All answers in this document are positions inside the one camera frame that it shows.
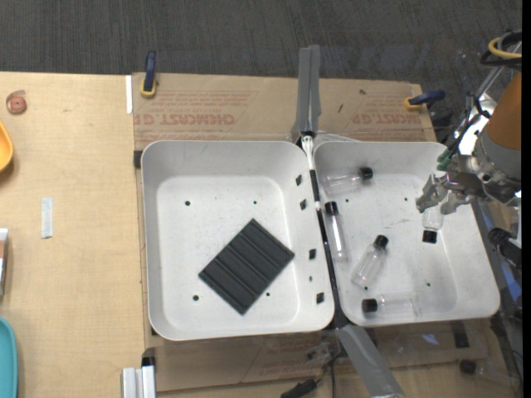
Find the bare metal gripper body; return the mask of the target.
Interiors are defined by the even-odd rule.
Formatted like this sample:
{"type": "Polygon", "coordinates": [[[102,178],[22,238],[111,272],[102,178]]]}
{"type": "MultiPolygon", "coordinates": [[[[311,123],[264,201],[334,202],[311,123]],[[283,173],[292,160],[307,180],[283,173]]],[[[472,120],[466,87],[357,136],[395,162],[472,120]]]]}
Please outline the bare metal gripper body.
{"type": "Polygon", "coordinates": [[[450,189],[478,199],[510,204],[521,190],[520,180],[507,176],[483,157],[456,154],[446,171],[450,189]]]}

